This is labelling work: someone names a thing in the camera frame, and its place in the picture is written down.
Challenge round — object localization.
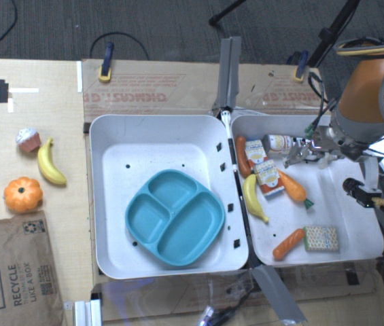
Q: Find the thin black and white rod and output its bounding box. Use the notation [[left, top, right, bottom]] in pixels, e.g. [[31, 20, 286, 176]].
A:
[[221, 110, 254, 268]]

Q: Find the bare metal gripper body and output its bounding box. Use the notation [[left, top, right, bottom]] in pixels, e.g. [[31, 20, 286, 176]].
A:
[[309, 125, 346, 158]]

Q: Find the brown paper bag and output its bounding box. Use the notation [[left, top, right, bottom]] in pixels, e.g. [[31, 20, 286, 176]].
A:
[[0, 210, 65, 326]]

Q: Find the red-brown sausage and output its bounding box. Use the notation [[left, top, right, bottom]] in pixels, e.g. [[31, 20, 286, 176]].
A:
[[234, 135, 252, 179]]

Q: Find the white and orange carton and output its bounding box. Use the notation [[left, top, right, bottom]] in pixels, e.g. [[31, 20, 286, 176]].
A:
[[253, 158, 285, 198], [244, 139, 268, 170]]

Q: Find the white plastic tray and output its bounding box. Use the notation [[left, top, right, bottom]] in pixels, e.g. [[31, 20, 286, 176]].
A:
[[230, 113, 384, 268], [88, 113, 250, 280]]

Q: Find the black tripod stand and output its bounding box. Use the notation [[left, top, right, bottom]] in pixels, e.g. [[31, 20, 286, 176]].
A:
[[208, 0, 377, 69]]

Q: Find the yellow banana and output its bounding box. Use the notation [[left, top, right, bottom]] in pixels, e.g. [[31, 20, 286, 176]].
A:
[[37, 137, 68, 187], [241, 173, 270, 224]]

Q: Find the black block with wires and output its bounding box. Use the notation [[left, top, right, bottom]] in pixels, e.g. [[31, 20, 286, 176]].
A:
[[217, 104, 235, 119]]

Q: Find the white bottle with yellow print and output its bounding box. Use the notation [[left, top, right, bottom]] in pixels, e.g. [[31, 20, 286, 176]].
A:
[[262, 134, 295, 158]]

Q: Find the orange bread roll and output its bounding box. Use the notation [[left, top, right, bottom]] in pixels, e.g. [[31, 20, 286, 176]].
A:
[[272, 228, 306, 261]]

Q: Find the orange carrot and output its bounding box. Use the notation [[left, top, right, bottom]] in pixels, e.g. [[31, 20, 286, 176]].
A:
[[277, 168, 315, 211]]

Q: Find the brown cardboard board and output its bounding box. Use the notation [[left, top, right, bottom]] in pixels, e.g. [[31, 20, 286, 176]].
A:
[[82, 58, 384, 323]]

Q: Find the pink cupcake with white icing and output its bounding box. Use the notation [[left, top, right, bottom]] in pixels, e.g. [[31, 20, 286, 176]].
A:
[[15, 127, 42, 153]]

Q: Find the orange pumpkin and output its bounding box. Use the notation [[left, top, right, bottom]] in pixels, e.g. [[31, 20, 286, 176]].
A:
[[3, 176, 44, 215]]

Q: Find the black cylinder on white bracket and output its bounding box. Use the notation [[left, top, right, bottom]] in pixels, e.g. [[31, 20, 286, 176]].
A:
[[342, 156, 383, 209]]

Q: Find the white patterned packet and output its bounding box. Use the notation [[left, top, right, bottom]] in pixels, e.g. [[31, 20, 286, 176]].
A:
[[302, 225, 341, 253]]

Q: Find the blue divided plate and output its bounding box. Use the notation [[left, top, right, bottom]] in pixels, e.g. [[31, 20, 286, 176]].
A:
[[124, 168, 226, 268]]

